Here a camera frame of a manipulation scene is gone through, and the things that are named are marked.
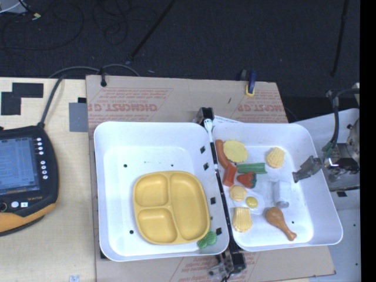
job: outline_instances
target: screen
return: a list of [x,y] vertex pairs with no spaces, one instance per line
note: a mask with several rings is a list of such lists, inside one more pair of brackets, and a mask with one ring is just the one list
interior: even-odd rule
[[0,195],[39,190],[33,139],[0,140]]

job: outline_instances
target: yellow divided plate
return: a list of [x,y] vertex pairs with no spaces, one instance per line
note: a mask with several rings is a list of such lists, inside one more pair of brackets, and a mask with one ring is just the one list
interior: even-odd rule
[[139,232],[150,243],[197,241],[210,227],[205,192],[197,177],[189,172],[141,176],[133,187],[133,207]]

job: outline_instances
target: white cable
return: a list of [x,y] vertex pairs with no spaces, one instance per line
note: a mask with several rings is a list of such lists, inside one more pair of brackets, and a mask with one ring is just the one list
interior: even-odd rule
[[0,11],[0,14],[2,14],[3,12],[8,12],[8,11],[10,11],[11,9],[16,8],[16,7],[17,7],[18,5],[20,5],[20,4],[21,4],[21,3],[18,2],[18,3],[16,3],[15,5],[13,5],[13,6],[7,8],[7,9],[3,9],[2,11]]

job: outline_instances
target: white tray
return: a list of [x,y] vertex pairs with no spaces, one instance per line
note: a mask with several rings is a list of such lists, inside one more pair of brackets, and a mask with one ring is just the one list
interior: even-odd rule
[[[267,210],[274,206],[274,182],[291,182],[290,205],[282,211],[287,226],[297,237],[289,241],[280,229],[266,221],[265,212],[257,209],[251,211],[253,226],[249,231],[242,233],[233,229],[234,239],[241,248],[247,251],[262,251],[330,245],[341,241],[342,225],[322,170],[298,183],[293,180],[292,172],[300,170],[300,166],[309,156],[317,157],[312,138],[305,128],[281,123],[221,123],[214,128],[213,137],[214,140],[243,142],[249,156],[242,163],[265,162],[267,153],[273,147],[285,151],[282,167],[273,169],[266,164],[267,174],[258,174],[255,188],[247,191],[249,195],[259,198],[262,209]],[[224,170],[221,166],[220,173],[223,177]],[[234,183],[241,185],[236,178]],[[229,198],[229,187],[223,187],[232,219],[234,208],[246,207],[246,204],[234,202]]]
[[[114,261],[220,254],[229,232],[206,130],[196,123],[105,122],[94,132],[98,181],[99,241]],[[132,190],[142,175],[182,170],[203,186],[210,230],[217,242],[199,249],[196,242],[148,243],[137,230]]]

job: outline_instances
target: toy chicken drumstick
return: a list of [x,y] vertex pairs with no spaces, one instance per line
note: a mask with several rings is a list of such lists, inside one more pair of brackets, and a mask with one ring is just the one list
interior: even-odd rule
[[266,212],[266,220],[270,224],[281,229],[290,241],[293,241],[296,238],[296,233],[290,231],[290,229],[287,227],[283,213],[278,207],[272,207]]

